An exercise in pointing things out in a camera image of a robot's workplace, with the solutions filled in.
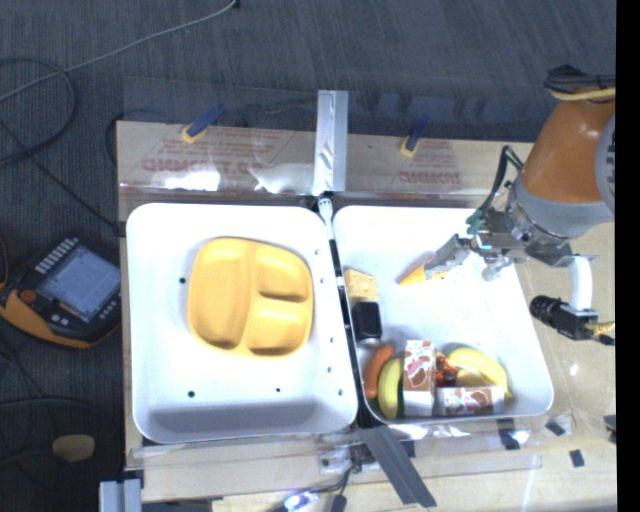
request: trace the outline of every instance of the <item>banana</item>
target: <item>banana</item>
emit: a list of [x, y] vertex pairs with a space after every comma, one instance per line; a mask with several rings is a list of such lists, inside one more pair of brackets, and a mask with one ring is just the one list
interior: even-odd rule
[[400, 382], [402, 381], [401, 358], [390, 359], [382, 367], [378, 379], [378, 405], [387, 419], [395, 420], [398, 417], [398, 402]]
[[460, 368], [456, 375], [456, 386], [460, 388], [476, 388], [490, 385], [491, 382], [481, 374], [472, 372], [466, 368]]
[[461, 347], [453, 350], [448, 356], [449, 364], [470, 372], [479, 373], [494, 386], [504, 388], [505, 398], [512, 398], [507, 385], [507, 372], [494, 359], [470, 347]]

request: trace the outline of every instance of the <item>yellow plastic container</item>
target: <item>yellow plastic container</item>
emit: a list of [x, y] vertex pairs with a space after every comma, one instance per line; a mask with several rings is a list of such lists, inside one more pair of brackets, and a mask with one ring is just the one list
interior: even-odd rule
[[213, 239], [193, 264], [187, 319], [196, 339], [225, 353], [291, 354], [311, 330], [311, 273], [287, 249], [243, 238]]

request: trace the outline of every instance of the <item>white tray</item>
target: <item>white tray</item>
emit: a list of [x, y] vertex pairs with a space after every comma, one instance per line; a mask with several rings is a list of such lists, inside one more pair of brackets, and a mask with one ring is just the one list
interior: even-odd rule
[[[347, 206], [334, 217], [334, 232], [343, 269], [375, 277], [383, 341], [397, 353], [407, 340], [430, 340], [448, 353], [459, 344], [496, 358], [509, 376], [514, 399], [504, 414], [491, 418], [536, 416], [553, 402], [553, 384], [533, 320], [513, 266], [486, 282], [483, 259], [472, 253], [444, 279], [411, 286], [397, 284], [425, 254], [436, 251], [454, 233], [466, 235], [469, 209]], [[371, 348], [358, 347], [362, 368]], [[380, 420], [384, 417], [372, 412]], [[446, 421], [469, 420], [469, 417]], [[394, 423], [443, 422], [443, 418], [401, 419]]]
[[[273, 243], [307, 262], [314, 321], [300, 350], [246, 358], [193, 338], [186, 320], [190, 270], [198, 250], [222, 236]], [[352, 423], [358, 399], [317, 215], [299, 207], [146, 204], [127, 221], [127, 254], [133, 417], [145, 437], [180, 443], [336, 432]]]

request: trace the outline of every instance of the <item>screen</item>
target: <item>screen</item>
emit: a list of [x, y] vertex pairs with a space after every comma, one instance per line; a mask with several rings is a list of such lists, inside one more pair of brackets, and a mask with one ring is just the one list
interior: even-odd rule
[[83, 246], [77, 247], [38, 288], [90, 322], [120, 286], [120, 270]]

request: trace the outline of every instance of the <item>metal bracket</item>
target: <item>metal bracket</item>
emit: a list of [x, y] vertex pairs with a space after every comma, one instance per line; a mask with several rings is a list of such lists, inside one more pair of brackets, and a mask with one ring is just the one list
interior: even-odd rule
[[100, 482], [100, 512], [142, 512], [141, 482]]
[[344, 191], [347, 182], [349, 93], [318, 92], [318, 122], [312, 194]]
[[404, 505], [418, 503], [425, 508], [436, 506], [436, 500], [407, 452], [387, 425], [359, 429], [358, 435], [380, 464]]

